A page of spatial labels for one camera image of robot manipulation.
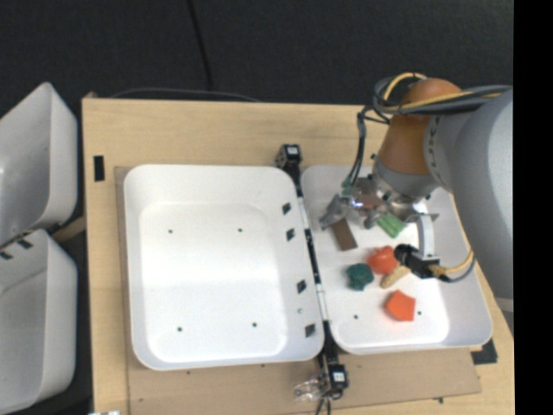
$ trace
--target green block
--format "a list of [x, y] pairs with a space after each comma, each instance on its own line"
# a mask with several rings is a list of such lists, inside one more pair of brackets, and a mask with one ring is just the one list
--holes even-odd
[[365, 263], [349, 266], [346, 270], [346, 274], [349, 279], [348, 286], [355, 291], [362, 291], [365, 286], [374, 280], [374, 274], [371, 268]]
[[377, 224], [393, 239], [395, 239], [405, 228], [405, 224], [395, 215], [380, 217], [377, 219]]

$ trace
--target wooden table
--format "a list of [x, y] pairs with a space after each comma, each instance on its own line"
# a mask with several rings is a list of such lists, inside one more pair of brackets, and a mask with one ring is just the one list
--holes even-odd
[[[152, 380], [150, 387], [137, 388], [136, 383], [140, 381], [137, 376], [144, 377], [149, 371], [132, 360], [127, 348], [115, 168], [144, 163], [267, 165], [274, 161], [280, 145], [286, 143], [301, 145], [305, 167], [349, 165], [357, 149], [355, 114], [358, 111], [359, 106], [350, 105], [83, 100], [94, 411], [119, 410], [123, 415], [171, 413], [171, 410], [175, 412], [175, 402], [178, 400], [181, 404], [183, 398], [188, 410], [182, 413], [195, 413], [200, 408], [204, 414], [313, 410], [313, 404], [291, 405], [291, 394], [287, 394], [288, 385], [291, 389], [292, 381], [303, 380], [310, 370], [311, 365], [303, 363], [267, 365], [263, 370], [257, 366], [219, 368], [218, 372], [205, 372], [203, 378], [201, 373], [193, 373], [196, 381], [186, 386], [192, 390], [188, 389], [189, 394], [185, 396], [181, 395], [182, 388], [162, 386], [159, 380]], [[370, 156], [378, 151], [385, 126], [369, 123], [367, 127], [365, 154]], [[361, 372], [359, 361], [365, 360], [347, 358], [346, 363], [351, 363], [349, 367], [354, 369], [352, 373], [358, 383], [364, 380], [367, 386], [373, 387], [359, 389], [358, 384], [357, 390], [347, 389], [346, 396], [333, 406], [333, 413], [514, 413], [514, 342], [489, 287], [478, 272], [493, 318], [498, 363], [473, 367], [472, 363], [468, 365], [471, 361], [468, 349], [452, 349], [451, 352], [375, 355], [367, 363], [371, 370]], [[228, 376], [245, 383], [230, 388]], [[213, 388], [205, 385], [207, 379], [213, 382]], [[255, 392], [248, 398], [240, 396], [248, 386]], [[371, 391], [374, 393], [368, 399], [371, 405], [359, 407], [367, 400], [363, 393]], [[433, 399], [444, 395], [452, 396], [442, 403]], [[221, 412], [221, 398], [228, 398], [222, 406], [227, 411]], [[419, 401], [384, 405], [414, 399]]]

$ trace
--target dark green object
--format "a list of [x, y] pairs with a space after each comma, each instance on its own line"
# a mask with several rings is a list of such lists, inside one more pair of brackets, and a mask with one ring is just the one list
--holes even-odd
[[385, 215], [384, 217], [380, 217], [377, 220], [377, 223], [393, 239], [395, 239], [405, 228], [405, 224], [395, 215]]
[[349, 266], [346, 274], [349, 278], [348, 286], [355, 291], [362, 291], [374, 279], [371, 268], [365, 263]]

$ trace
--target red object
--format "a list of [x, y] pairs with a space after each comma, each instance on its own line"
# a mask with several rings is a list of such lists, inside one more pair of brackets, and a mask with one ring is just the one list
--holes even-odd
[[367, 257], [366, 263], [374, 273], [388, 275], [399, 262], [394, 257], [393, 248], [391, 246], [384, 246], [372, 251]]
[[385, 305], [386, 309], [398, 320], [412, 322], [415, 319], [415, 298], [396, 290]]

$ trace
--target white bin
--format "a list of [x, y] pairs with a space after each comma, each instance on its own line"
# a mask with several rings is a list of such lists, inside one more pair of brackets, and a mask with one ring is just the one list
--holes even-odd
[[45, 83], [0, 119], [0, 414], [73, 378], [77, 267], [43, 229], [77, 194], [76, 119]]

